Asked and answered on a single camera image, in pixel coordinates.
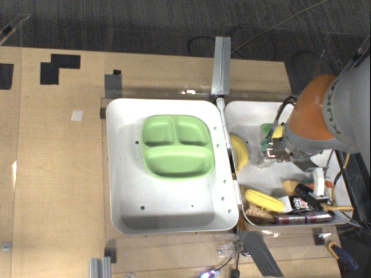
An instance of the metal bracket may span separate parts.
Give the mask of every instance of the metal bracket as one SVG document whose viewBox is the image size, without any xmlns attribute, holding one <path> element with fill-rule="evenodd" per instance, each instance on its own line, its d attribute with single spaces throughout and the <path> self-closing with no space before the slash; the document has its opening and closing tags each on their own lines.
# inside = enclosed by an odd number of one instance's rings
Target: metal bracket
<svg viewBox="0 0 371 278">
<path fill-rule="evenodd" d="M 111 257 L 91 258 L 89 261 L 89 278 L 111 278 Z"/>
<path fill-rule="evenodd" d="M 226 96 L 230 93 L 230 71 L 231 38 L 216 37 L 211 95 Z"/>
</svg>

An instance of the wooden counter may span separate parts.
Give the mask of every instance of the wooden counter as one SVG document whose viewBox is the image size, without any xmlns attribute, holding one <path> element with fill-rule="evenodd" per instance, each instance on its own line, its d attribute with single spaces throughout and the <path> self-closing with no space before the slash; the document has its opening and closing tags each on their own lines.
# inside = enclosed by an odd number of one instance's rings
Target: wooden counter
<svg viewBox="0 0 371 278">
<path fill-rule="evenodd" d="M 41 62 L 50 62 L 52 53 L 78 54 L 81 67 L 60 69 L 59 85 L 40 85 Z M 124 91 L 209 92 L 213 59 L 0 47 L 0 63 L 14 64 L 12 89 L 0 91 L 0 167 L 5 178 L 0 182 L 0 242 L 13 242 L 11 251 L 0 252 L 0 276 L 87 277 L 89 258 L 103 256 L 109 217 L 104 213 L 100 120 L 104 75 L 121 70 Z M 290 94 L 285 66 L 232 60 L 231 91 Z M 82 121 L 71 120 L 74 110 L 83 111 Z M 14 199 L 10 166 L 15 161 Z M 326 248 L 314 246 L 308 236 L 303 247 L 268 245 L 285 277 L 340 277 Z M 185 262 L 180 262 L 171 246 L 160 248 L 154 242 L 145 248 L 143 240 L 136 243 L 138 239 L 125 236 L 119 242 L 128 257 L 143 258 L 113 265 L 113 277 L 128 271 L 137 278 L 196 277 L 215 265 L 210 261 L 223 262 L 216 259 L 210 236 L 199 237 L 208 250 L 191 255 L 188 237 L 169 236 L 177 239 L 176 253 L 184 253 Z M 241 277 L 259 277 L 251 258 L 240 262 Z M 228 277 L 228 268 L 222 273 Z"/>
</svg>

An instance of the black cable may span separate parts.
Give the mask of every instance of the black cable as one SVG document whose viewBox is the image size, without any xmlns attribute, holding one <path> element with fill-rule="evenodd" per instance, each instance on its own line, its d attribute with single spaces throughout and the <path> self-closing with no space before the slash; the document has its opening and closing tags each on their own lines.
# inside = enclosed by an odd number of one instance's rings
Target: black cable
<svg viewBox="0 0 371 278">
<path fill-rule="evenodd" d="M 237 254 L 237 260 L 236 260 L 236 270 L 238 270 L 238 262 L 239 262 L 239 254 Z"/>
<path fill-rule="evenodd" d="M 220 266 L 219 268 L 217 268 L 217 269 L 215 269 L 215 270 L 213 270 L 213 271 L 217 272 L 217 271 L 220 271 L 221 269 L 223 269 L 226 265 L 229 264 L 229 262 L 233 259 L 233 257 L 234 257 L 234 255 L 232 255 L 232 256 L 228 259 L 228 261 L 226 261 L 222 266 Z"/>
<path fill-rule="evenodd" d="M 315 56 L 318 60 L 323 61 L 323 62 L 324 62 L 324 63 L 329 67 L 329 69 L 331 70 L 332 74 L 334 74 L 334 70 L 333 70 L 333 68 L 331 67 L 330 63 L 327 61 L 326 58 L 322 57 L 321 54 L 319 54 L 319 53 L 315 53 L 315 52 L 313 52 L 313 51 L 311 51 L 311 50 L 298 50 L 295 54 L 293 54 L 293 55 L 291 56 L 291 59 L 290 59 L 290 61 L 289 61 L 289 63 L 288 63 L 289 66 L 291 67 L 291 71 L 292 71 L 292 73 L 293 73 L 293 75 L 294 75 L 294 77 L 295 77 L 296 79 L 299 80 L 299 77 L 297 76 L 297 74 L 296 74 L 296 70 L 295 70 L 295 67 L 294 67 L 294 59 L 295 59 L 297 56 L 301 55 L 301 54 L 311 54 L 311 55 Z"/>
<path fill-rule="evenodd" d="M 305 8 L 305 9 L 303 9 L 303 10 L 301 10 L 301 11 L 299 11 L 299 12 L 293 14 L 292 16 L 290 16 L 290 17 L 288 17 L 287 19 L 281 21 L 280 23 L 274 25 L 273 27 L 271 27 L 271 28 L 269 28 L 269 29 L 267 29 L 267 30 L 265 30 L 265 31 L 263 31 L 263 32 L 261 32 L 261 33 L 255 35 L 255 36 L 251 37 L 249 40 L 247 40 L 247 41 L 245 41 L 243 44 L 241 44 L 238 48 L 236 48 L 235 50 L 233 50 L 233 51 L 232 51 L 232 54 L 235 53 L 237 50 L 241 49 L 242 47 L 244 47 L 244 46 L 245 46 L 246 44 L 248 44 L 250 41 L 254 40 L 256 37 L 258 37 L 258 36 L 260 36 L 260 35 L 263 35 L 263 34 L 269 32 L 269 31 L 271 31 L 271 30 L 273 30 L 273 29 L 276 29 L 277 27 L 279 27 L 280 25 L 283 25 L 283 24 L 287 23 L 289 20 L 293 19 L 294 17 L 296 17 L 296 16 L 298 16 L 298 15 L 304 13 L 304 12 L 307 12 L 308 10 L 311 10 L 311 9 L 313 9 L 313 8 L 319 6 L 319 5 L 321 5 L 321 4 L 323 4 L 323 3 L 327 2 L 327 1 L 328 1 L 328 0 L 322 0 L 322 1 L 316 3 L 316 4 L 312 5 L 312 6 L 309 6 L 308 8 Z"/>
<path fill-rule="evenodd" d="M 252 28 L 252 29 L 256 29 L 256 30 L 259 30 L 259 31 L 264 31 L 263 29 L 259 28 L 259 27 L 254 27 L 252 25 L 248 25 L 248 24 L 238 24 L 238 25 L 234 25 L 232 26 L 228 32 L 226 33 L 226 36 L 229 36 L 232 38 L 232 36 L 239 30 L 239 29 L 242 29 L 242 28 Z M 267 39 L 268 39 L 268 43 L 270 44 L 271 46 L 271 55 L 269 56 L 269 59 L 268 61 L 274 61 L 274 59 L 276 58 L 276 49 L 275 49 L 275 45 L 273 43 L 273 40 L 271 39 L 271 37 L 267 34 L 267 33 L 264 33 L 262 34 L 264 35 Z M 243 56 L 241 56 L 239 53 L 237 53 L 237 51 L 234 52 L 235 54 L 239 55 L 240 57 L 244 58 Z"/>
<path fill-rule="evenodd" d="M 331 158 L 332 158 L 332 155 L 334 154 L 334 150 L 331 150 L 331 153 L 329 155 L 329 158 L 327 159 L 327 162 L 326 162 L 326 169 L 325 169 L 325 172 L 323 174 L 323 176 L 326 178 L 326 173 L 327 173 L 327 170 L 329 169 L 329 166 L 330 166 L 330 161 L 331 161 Z"/>
<path fill-rule="evenodd" d="M 281 104 L 281 106 L 278 108 L 278 112 L 277 112 L 277 115 L 273 121 L 273 125 L 272 125 L 272 128 L 269 130 L 268 134 L 266 135 L 265 139 L 267 141 L 269 141 L 271 138 L 272 138 L 272 135 L 274 133 L 274 130 L 275 130 L 275 124 L 278 124 L 278 121 L 279 121 L 279 117 L 281 116 L 281 114 L 283 113 L 283 110 L 285 109 L 285 107 L 288 105 L 288 104 L 291 104 L 293 106 L 295 106 L 295 103 L 297 101 L 297 98 L 294 97 L 294 96 L 289 96 L 287 97 L 283 103 Z"/>
<path fill-rule="evenodd" d="M 193 43 L 193 41 L 197 40 L 197 39 L 211 39 L 212 41 L 215 41 L 215 37 L 211 37 L 211 36 L 204 36 L 204 35 L 201 35 L 201 36 L 194 36 L 192 37 L 188 42 L 187 42 L 187 51 L 188 51 L 188 54 L 190 56 L 193 56 L 192 54 L 192 51 L 191 51 L 191 45 Z"/>
<path fill-rule="evenodd" d="M 338 182 L 341 175 L 343 175 L 343 173 L 344 173 L 344 168 L 341 168 L 340 171 L 337 173 L 335 179 L 334 179 L 334 183 L 332 184 L 332 188 L 335 188 L 336 183 Z"/>
<path fill-rule="evenodd" d="M 251 25 L 247 25 L 247 24 L 239 24 L 239 25 L 234 25 L 232 26 L 225 34 L 225 36 L 227 37 L 231 37 L 231 40 L 232 40 L 232 37 L 235 35 L 235 33 L 241 29 L 241 28 L 254 28 L 254 29 L 257 29 L 257 30 L 263 30 L 261 28 L 258 28 L 258 27 L 254 27 L 254 26 L 251 26 Z M 273 61 L 275 59 L 275 55 L 276 55 L 276 51 L 275 51 L 275 45 L 273 43 L 273 40 L 270 38 L 270 36 L 268 34 L 264 34 L 265 37 L 268 39 L 268 42 L 271 46 L 271 55 L 270 55 L 270 58 L 268 59 L 268 61 Z M 191 46 L 192 44 L 194 43 L 194 41 L 198 40 L 198 39 L 211 39 L 213 41 L 215 41 L 215 37 L 212 37 L 212 36 L 207 36 L 207 35 L 198 35 L 198 36 L 194 36 L 192 37 L 188 42 L 187 42 L 187 52 L 190 56 L 195 56 L 193 53 L 192 53 L 192 50 L 191 50 Z M 238 52 L 235 52 L 235 54 L 237 56 L 239 56 L 240 58 L 242 59 L 246 59 L 243 55 L 241 55 L 240 53 Z"/>
</svg>

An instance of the green divided plate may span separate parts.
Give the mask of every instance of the green divided plate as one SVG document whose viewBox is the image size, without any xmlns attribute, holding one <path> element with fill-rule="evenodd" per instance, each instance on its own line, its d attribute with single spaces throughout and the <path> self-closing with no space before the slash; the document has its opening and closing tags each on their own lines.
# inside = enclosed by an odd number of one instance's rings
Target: green divided plate
<svg viewBox="0 0 371 278">
<path fill-rule="evenodd" d="M 156 178 L 203 177 L 214 168 L 208 127 L 189 115 L 155 115 L 141 131 L 144 165 Z"/>
</svg>

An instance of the banana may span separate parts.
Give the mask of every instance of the banana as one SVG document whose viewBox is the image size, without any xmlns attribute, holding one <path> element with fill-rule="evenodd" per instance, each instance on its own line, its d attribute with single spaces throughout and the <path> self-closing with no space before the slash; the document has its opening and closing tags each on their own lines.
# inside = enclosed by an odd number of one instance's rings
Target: banana
<svg viewBox="0 0 371 278">
<path fill-rule="evenodd" d="M 236 135 L 230 135 L 231 144 L 234 149 L 236 173 L 249 161 L 249 153 L 245 143 Z"/>
</svg>

